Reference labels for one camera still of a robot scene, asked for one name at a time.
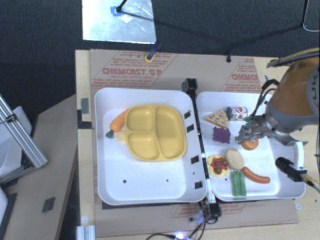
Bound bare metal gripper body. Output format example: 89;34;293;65
247;114;309;147

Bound orange doughnut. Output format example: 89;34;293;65
240;138;260;151

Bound purple grapes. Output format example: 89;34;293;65
212;126;232;145

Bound red and white can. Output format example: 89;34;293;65
225;105;249;121

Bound tan round biscuit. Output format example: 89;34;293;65
224;147;245;171

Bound pizza slice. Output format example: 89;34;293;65
204;109;230;130

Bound yellow pasta with meatballs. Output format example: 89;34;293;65
206;154;230;178

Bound orange sausage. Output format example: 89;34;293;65
241;166;271;184

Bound thin black and white rod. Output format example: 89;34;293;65
188;88;215;203

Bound green asparagus bundle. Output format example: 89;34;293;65
230;169;248;197

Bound white plastic tray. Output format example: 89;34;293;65
94;87;209;206
195;91;307;202

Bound yellow divided plate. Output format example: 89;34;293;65
124;104;188;163

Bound brown cardboard board red print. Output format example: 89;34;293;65
88;49;300;238

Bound pale yellow toy food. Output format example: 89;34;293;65
116;129;130;145

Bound orange carrot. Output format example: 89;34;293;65
105;107;131;139

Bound black cylinder on white bracket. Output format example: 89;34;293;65
274;140;309;183

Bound black block with thin wires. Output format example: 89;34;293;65
198;200;223;223
181;77;199;94

